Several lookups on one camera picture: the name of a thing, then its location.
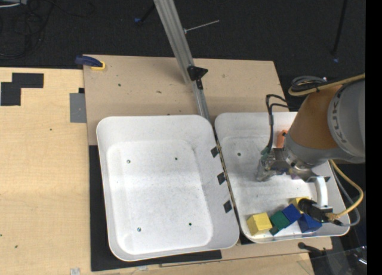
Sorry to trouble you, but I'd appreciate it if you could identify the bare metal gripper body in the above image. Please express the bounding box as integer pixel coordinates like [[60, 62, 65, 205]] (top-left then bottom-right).
[[260, 147, 319, 183]]

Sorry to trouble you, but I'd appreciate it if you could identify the green cube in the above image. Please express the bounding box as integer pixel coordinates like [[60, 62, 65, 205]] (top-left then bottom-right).
[[269, 210, 291, 231]]

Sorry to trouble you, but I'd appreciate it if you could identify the yellow cube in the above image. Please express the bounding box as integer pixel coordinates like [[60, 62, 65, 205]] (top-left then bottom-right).
[[246, 212, 273, 236], [288, 196, 310, 209]]

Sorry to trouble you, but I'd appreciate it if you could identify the pale brown flat board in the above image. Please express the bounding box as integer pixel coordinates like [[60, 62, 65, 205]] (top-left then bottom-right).
[[82, 54, 334, 268]]

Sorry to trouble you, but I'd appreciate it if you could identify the blue cube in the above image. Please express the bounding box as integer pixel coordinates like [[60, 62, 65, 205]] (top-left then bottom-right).
[[281, 203, 302, 224], [298, 213, 324, 234]]

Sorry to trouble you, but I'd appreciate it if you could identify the black cylinder on white bracket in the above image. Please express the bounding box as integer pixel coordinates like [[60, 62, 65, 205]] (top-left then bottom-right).
[[297, 175, 334, 224]]

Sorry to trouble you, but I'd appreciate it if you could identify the white plastic tray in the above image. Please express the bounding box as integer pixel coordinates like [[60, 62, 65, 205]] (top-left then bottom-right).
[[95, 114, 241, 262], [214, 111, 351, 244]]

